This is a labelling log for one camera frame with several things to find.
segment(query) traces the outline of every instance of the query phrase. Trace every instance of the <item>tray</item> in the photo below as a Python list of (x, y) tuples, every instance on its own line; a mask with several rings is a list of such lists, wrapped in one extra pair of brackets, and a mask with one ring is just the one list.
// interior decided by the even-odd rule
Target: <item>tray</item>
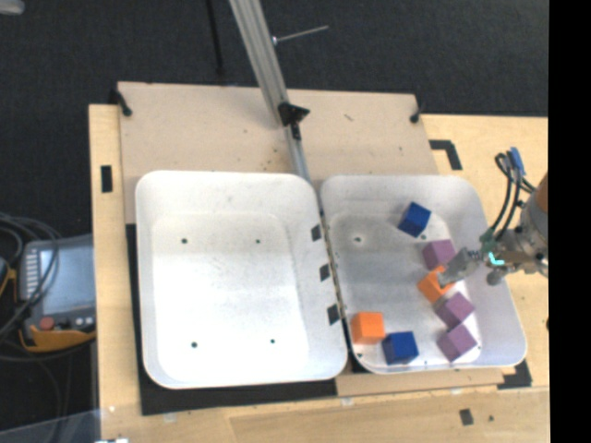
[[(378, 344), (352, 344), (368, 371), (389, 374), (449, 367), (512, 366), (525, 357), (525, 335), (505, 281), (488, 286), (489, 269), (458, 281), (443, 296), (462, 292), (475, 307), (464, 325), (477, 346), (450, 363), (436, 341), (446, 325), (416, 284), (428, 273), (422, 249), (449, 239), (455, 250), (480, 248), (488, 224), (475, 189), (452, 175), (335, 175), (320, 189), (328, 240), (341, 290), (346, 323), (360, 311), (381, 312), (387, 333), (413, 331), (419, 354), (388, 365)], [(410, 202), (430, 210), (423, 233), (398, 228)]]
[(154, 171), (136, 189), (146, 371), (169, 389), (322, 380), (347, 347), (312, 186)]

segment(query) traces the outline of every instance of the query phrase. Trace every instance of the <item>electronic device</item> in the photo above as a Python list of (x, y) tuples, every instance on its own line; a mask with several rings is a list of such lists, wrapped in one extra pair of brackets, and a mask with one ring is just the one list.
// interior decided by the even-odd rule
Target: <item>electronic device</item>
[(26, 244), (17, 287), (18, 302), (30, 303), (22, 345), (44, 353), (95, 338), (95, 292), (91, 234)]

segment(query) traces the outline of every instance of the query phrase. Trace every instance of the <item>metal pole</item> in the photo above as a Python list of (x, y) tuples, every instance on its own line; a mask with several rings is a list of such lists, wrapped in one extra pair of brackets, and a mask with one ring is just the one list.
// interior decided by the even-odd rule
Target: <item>metal pole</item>
[[(289, 103), (289, 98), (260, 0), (229, 1), (267, 107), (275, 122), (283, 126), (279, 106)], [(310, 181), (301, 141), (290, 126), (284, 128), (284, 133), (295, 173)]]

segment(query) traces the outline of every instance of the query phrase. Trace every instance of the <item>empty white tray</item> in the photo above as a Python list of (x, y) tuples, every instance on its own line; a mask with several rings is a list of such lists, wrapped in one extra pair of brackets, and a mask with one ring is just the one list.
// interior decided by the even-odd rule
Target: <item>empty white tray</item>
[[(464, 324), (477, 347), (452, 364), (436, 344), (446, 327), (416, 287), (428, 273), (422, 249), (429, 242), (450, 239), (456, 251), (480, 249), (478, 238), (488, 224), (475, 189), (465, 180), (452, 175), (336, 175), (324, 182), (320, 197), (347, 326), (357, 312), (381, 312), (386, 332), (413, 331), (419, 350), (410, 363), (388, 365), (379, 344), (354, 344), (362, 366), (388, 374), (512, 366), (523, 360), (525, 335), (509, 287), (505, 281), (487, 285), (484, 265), (444, 296), (462, 292), (476, 308)], [(398, 229), (411, 201), (431, 211), (418, 238)]]
[(155, 382), (218, 388), (342, 371), (347, 348), (305, 180), (157, 171), (139, 180), (136, 211), (143, 360)]

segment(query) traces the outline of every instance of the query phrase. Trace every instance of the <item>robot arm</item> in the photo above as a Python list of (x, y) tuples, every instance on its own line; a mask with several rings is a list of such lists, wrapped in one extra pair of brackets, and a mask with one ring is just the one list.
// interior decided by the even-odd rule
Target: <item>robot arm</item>
[[(512, 149), (496, 158), (501, 171), (507, 176), (507, 196), (499, 218), (480, 236), (481, 248), (469, 251), (462, 248), (448, 262), (446, 270), (438, 274), (441, 287), (459, 281), (472, 274), (483, 262), (491, 269), (487, 276), (489, 285), (498, 284), (507, 274), (522, 270), (526, 274), (539, 272), (545, 277), (549, 274), (548, 253), (548, 172), (537, 187), (524, 178), (519, 153)], [(513, 203), (504, 226), (497, 227), (511, 200), (511, 187), (514, 187)], [(523, 202), (522, 191), (530, 194)], [(522, 209), (519, 224), (513, 229), (508, 225), (517, 209)]]

